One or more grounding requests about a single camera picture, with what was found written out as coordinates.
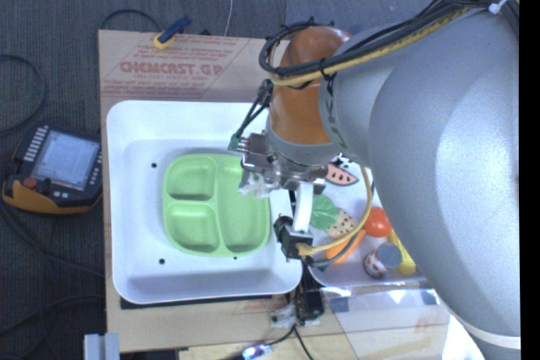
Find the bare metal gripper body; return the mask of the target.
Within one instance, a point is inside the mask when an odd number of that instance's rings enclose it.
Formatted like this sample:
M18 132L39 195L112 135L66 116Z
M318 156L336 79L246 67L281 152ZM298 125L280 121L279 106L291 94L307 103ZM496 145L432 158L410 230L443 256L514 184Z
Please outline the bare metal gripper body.
M243 191L292 191L302 182L317 182L327 174L326 143L299 144L274 132L262 132L241 138L240 151Z

